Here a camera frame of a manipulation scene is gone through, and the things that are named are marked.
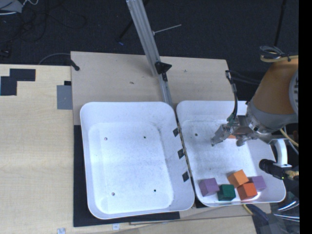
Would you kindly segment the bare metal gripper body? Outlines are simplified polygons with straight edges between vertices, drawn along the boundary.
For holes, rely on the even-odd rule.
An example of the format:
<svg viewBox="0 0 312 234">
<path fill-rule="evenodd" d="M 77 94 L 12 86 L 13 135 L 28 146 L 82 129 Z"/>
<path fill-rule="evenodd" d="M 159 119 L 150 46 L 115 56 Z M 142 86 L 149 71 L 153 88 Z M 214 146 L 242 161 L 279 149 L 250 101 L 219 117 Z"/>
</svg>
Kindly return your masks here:
<svg viewBox="0 0 312 234">
<path fill-rule="evenodd" d="M 230 127 L 230 135 L 241 141 L 268 138 L 274 131 L 275 129 L 267 128 L 260 123 L 250 122 L 250 119 L 243 115 L 236 116 L 233 125 Z"/>
</svg>

